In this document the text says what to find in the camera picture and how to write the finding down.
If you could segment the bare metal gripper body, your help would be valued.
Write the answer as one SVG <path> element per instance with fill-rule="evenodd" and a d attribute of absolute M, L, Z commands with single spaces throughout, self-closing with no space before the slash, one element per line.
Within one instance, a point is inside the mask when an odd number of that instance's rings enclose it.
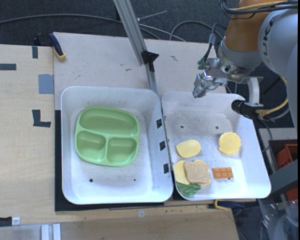
<path fill-rule="evenodd" d="M 208 58 L 202 70 L 201 79 L 213 84 L 222 84 L 226 82 L 242 83 L 254 68 L 245 68 L 235 65 L 228 59 Z"/>

